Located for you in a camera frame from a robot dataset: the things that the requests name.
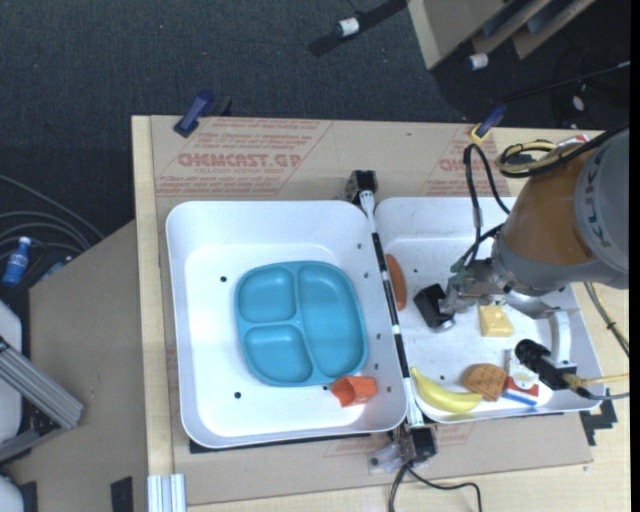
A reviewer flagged blue divided plate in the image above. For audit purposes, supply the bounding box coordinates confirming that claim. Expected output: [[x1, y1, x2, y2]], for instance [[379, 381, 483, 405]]
[[233, 260, 370, 388]]

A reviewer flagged orange sausage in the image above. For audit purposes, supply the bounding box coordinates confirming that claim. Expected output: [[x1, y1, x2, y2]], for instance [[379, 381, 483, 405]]
[[384, 253, 408, 313]]

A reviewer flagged thin black and white rod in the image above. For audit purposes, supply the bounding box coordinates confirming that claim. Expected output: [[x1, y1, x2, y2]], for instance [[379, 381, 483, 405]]
[[360, 191, 419, 427]]

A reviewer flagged blue plastic bottle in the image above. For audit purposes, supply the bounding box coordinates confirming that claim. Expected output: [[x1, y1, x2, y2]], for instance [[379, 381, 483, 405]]
[[1, 235, 33, 288]]

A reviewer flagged black box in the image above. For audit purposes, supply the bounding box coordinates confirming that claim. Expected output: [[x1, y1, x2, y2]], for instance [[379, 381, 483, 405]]
[[413, 282, 449, 330]]

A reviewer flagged white plastic tray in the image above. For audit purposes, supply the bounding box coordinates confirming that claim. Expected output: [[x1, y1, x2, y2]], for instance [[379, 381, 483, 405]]
[[164, 199, 409, 449], [373, 196, 607, 426]]

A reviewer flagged yellow banana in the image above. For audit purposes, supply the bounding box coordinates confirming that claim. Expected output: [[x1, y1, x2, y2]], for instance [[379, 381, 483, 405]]
[[409, 365, 484, 415]]

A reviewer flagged brown cardboard board red print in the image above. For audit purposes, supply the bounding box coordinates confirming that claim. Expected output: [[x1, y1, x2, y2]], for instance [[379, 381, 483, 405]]
[[149, 115, 609, 506]]

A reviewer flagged yellow cheese wedge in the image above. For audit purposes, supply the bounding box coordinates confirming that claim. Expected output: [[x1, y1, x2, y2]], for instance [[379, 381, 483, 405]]
[[477, 304, 515, 338]]

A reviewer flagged black cylinder on white bracket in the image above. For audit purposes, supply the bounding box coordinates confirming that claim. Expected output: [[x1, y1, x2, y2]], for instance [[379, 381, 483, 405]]
[[514, 308, 580, 392]]

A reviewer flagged orange carton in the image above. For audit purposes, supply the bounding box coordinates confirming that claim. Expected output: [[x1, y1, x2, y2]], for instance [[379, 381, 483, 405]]
[[330, 375, 378, 409]]

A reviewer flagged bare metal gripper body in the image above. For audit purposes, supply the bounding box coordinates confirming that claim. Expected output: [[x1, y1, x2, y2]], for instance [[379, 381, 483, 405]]
[[445, 259, 562, 320]]

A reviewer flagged brown waffle biscuit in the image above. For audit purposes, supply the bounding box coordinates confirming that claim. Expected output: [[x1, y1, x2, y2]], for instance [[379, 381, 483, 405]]
[[461, 362, 509, 403]]

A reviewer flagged white red and blue packet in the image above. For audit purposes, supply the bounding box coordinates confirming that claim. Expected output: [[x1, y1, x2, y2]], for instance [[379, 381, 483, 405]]
[[501, 349, 554, 408]]

